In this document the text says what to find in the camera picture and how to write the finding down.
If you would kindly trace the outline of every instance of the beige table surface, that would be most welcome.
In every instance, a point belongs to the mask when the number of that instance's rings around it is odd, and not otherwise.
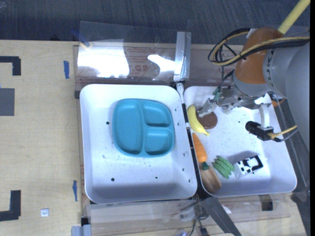
[[[9,209],[10,191],[21,190],[21,216],[0,222],[0,236],[71,235],[82,215],[74,54],[78,42],[0,40],[0,56],[19,56],[21,76],[0,63],[0,85],[15,88],[15,116],[0,117],[0,211]],[[69,62],[66,79],[63,61]],[[72,184],[77,181],[78,201]],[[304,236],[296,204],[284,196],[289,216],[235,223],[245,236]],[[49,208],[49,216],[40,210]],[[223,234],[214,225],[211,235]],[[171,236],[176,230],[129,235]],[[200,235],[196,230],[194,236]]]

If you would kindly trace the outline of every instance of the blue divided plate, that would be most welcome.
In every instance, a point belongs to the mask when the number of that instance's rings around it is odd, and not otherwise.
[[[115,146],[125,155],[162,156],[174,146],[173,118],[160,102],[121,100],[115,106],[112,124]]]

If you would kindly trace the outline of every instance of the brown disc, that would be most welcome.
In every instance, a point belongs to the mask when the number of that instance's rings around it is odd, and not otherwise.
[[[217,123],[218,123],[218,117],[215,113],[211,112],[210,114],[205,115],[204,117],[199,117],[198,115],[197,119],[200,122],[200,124],[205,128],[205,129],[211,129],[214,128]]]

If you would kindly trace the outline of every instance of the yellow pole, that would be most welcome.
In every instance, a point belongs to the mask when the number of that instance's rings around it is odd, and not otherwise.
[[[311,0],[299,0],[290,14],[286,17],[283,23],[278,28],[278,31],[286,34],[290,27],[295,23],[298,17],[303,13],[307,6],[311,3]]]

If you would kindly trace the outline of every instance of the dark floor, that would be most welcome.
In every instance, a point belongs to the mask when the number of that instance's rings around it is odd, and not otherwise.
[[[80,21],[192,32],[215,43],[242,27],[277,27],[299,0],[0,0],[0,39],[73,40]],[[308,7],[295,23],[310,26]]]

